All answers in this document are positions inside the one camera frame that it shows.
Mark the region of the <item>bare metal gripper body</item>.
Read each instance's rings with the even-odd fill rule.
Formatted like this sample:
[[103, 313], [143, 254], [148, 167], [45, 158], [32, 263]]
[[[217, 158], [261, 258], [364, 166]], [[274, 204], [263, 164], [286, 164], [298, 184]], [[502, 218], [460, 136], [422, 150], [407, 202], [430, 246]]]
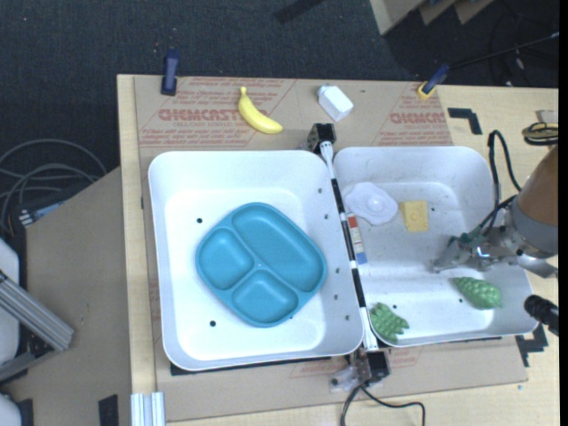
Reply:
[[535, 255], [535, 246], [523, 238], [515, 227], [493, 226], [479, 230], [475, 255], [494, 257], [496, 264], [518, 265], [521, 256]]

